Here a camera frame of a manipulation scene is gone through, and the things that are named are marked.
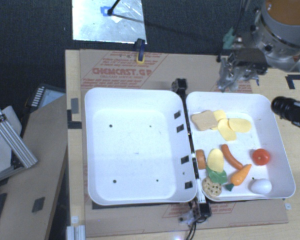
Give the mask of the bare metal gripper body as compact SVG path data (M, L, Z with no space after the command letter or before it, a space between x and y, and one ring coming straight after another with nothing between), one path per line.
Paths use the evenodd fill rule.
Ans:
M300 60L300 23L280 22L261 9L249 31L233 36L228 50L227 75L263 75L269 67L293 71Z

